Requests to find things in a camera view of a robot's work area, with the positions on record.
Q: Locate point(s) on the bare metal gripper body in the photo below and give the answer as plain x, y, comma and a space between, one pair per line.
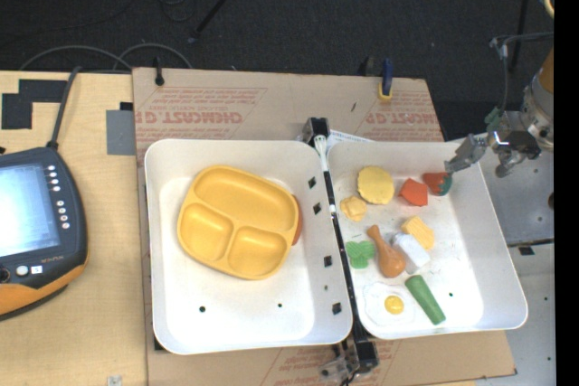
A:
524, 142

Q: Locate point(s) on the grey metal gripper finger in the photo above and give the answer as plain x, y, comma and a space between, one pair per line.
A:
509, 165
468, 151

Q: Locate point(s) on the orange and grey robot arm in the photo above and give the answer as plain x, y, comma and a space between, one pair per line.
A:
543, 99

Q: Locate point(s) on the red strawberry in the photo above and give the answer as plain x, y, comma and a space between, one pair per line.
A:
436, 183

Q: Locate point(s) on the orange wedge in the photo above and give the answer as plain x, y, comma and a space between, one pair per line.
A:
414, 193

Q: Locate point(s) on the yellow cheese wedge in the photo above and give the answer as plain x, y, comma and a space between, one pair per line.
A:
420, 231

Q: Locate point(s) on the yellow round biscuit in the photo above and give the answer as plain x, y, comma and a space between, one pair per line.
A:
375, 185

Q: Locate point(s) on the white bottle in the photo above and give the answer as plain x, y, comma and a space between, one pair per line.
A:
414, 253

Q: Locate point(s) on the white plastic tray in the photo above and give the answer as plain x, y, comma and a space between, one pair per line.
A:
475, 275
235, 312

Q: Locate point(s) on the small yellow lumpy piece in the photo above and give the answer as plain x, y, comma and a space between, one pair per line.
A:
354, 209

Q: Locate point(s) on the brown chicken drumstick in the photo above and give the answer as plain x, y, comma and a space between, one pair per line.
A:
389, 257

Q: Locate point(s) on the green broccoli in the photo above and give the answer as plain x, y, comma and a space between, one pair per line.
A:
360, 255

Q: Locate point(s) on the thin black and white rod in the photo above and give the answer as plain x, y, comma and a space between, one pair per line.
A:
338, 230

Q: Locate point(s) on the green cucumber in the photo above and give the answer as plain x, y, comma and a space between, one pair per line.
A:
425, 299

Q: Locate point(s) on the white fried egg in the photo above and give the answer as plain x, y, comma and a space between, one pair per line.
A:
389, 305

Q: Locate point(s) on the orange flat round piece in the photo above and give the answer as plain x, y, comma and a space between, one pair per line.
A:
297, 226

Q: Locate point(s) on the brown cardboard board red print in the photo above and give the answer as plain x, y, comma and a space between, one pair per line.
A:
280, 108

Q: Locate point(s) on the yellow divided plate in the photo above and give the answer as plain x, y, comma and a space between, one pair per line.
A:
235, 217

